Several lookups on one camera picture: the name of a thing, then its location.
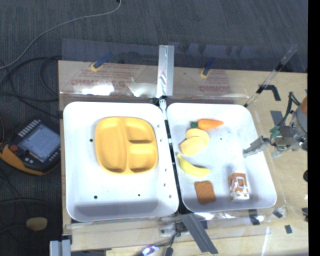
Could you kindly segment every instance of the yellow plate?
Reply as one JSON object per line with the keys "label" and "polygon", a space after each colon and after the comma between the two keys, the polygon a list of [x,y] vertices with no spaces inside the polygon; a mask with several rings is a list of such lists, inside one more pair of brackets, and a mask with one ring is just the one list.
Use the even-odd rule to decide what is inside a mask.
{"label": "yellow plate", "polygon": [[99,165],[112,174],[145,173],[158,163],[155,132],[135,117],[102,119],[95,129],[95,151]]}

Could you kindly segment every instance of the toy banana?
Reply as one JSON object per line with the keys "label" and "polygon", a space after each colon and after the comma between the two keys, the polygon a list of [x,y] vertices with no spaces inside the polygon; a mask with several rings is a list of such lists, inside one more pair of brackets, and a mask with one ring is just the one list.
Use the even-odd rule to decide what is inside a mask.
{"label": "toy banana", "polygon": [[197,177],[203,177],[210,173],[210,170],[208,168],[194,166],[187,160],[183,159],[180,154],[177,154],[176,156],[179,159],[181,169],[186,173]]}

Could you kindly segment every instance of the red button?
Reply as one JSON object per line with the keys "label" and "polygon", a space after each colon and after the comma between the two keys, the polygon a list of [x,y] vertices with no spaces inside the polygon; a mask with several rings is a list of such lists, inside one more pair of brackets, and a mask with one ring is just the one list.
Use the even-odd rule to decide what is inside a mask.
{"label": "red button", "polygon": [[13,153],[16,153],[18,151],[18,146],[17,145],[10,145],[10,150],[13,152]]}

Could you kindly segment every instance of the toy carrot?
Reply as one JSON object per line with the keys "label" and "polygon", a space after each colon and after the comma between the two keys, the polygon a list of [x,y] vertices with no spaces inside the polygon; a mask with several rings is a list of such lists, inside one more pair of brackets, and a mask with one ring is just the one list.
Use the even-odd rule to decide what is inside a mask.
{"label": "toy carrot", "polygon": [[191,122],[191,128],[199,128],[201,130],[210,130],[224,124],[223,121],[213,119],[200,119],[198,122]]}

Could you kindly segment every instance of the gray floor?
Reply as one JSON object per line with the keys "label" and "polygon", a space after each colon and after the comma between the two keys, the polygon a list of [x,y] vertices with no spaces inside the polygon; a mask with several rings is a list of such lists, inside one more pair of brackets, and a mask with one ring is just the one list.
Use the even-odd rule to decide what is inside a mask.
{"label": "gray floor", "polygon": [[[85,54],[76,47],[83,40],[152,47],[175,45],[177,66],[201,68],[209,57],[216,57],[216,69],[262,71],[271,71],[288,49],[296,45],[297,52],[283,71],[303,73],[308,68],[308,4],[308,0],[122,0],[120,8],[112,14],[59,26],[40,36],[7,68],[13,69],[12,85],[8,77],[2,81],[6,70],[0,69],[0,116],[5,133],[9,135],[34,116],[59,124],[54,117],[58,114],[57,101],[27,101],[44,113],[21,101],[25,99],[3,92],[12,93],[13,86],[19,94],[52,99],[40,79],[43,61],[56,56],[85,60]],[[0,0],[0,63],[12,63],[33,39],[59,24],[105,13],[118,5],[117,0]],[[142,61],[139,55],[127,59],[137,64]],[[57,60],[46,61],[42,73],[47,86],[58,92]],[[22,198],[43,200],[61,212],[60,168],[44,176],[32,176],[0,161],[1,201],[17,198],[11,194],[3,175]],[[11,234],[2,232],[9,224],[25,222],[21,207],[21,204],[0,204],[0,255],[49,255],[47,247],[39,250],[23,246],[42,246],[56,238],[60,219],[48,207],[32,203],[26,206],[30,208],[29,218],[41,213],[49,219],[50,226],[40,234],[41,239],[20,229],[11,229]]]}

